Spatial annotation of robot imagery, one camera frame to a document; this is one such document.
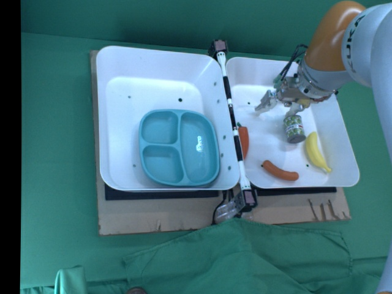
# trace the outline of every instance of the yellow banana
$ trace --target yellow banana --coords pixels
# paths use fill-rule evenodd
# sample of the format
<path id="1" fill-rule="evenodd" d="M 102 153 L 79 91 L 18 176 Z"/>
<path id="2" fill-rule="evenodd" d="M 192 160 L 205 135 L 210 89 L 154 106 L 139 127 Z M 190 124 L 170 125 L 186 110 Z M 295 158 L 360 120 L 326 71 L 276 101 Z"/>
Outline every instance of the yellow banana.
<path id="1" fill-rule="evenodd" d="M 319 150 L 317 144 L 317 132 L 310 133 L 305 140 L 306 153 L 311 162 L 319 168 L 325 169 L 327 172 L 331 172 L 332 169 L 326 164 L 323 155 Z"/>

